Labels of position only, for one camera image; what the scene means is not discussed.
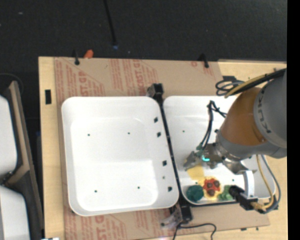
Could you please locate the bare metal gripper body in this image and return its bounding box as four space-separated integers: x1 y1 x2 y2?
196 143 249 175

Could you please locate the pale yellow cheese slice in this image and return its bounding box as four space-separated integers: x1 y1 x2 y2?
187 165 206 185

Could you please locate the pizza slice with brown toppings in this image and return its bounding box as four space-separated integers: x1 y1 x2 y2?
202 176 222 201

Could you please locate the dark green broccoli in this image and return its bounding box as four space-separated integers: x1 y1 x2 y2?
185 185 205 203

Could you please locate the thin black rod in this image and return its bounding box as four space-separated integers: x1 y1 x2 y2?
155 93 185 208

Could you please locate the white plastic tray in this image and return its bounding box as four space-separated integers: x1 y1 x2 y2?
60 95 180 217
162 95 277 206

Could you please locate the light green lettuce piece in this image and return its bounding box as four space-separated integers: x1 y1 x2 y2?
217 184 235 202

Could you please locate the brown cardboard board red print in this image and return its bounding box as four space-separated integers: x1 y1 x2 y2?
53 56 271 240

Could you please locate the black cylinder on white bracket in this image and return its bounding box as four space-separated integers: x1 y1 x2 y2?
228 169 260 211

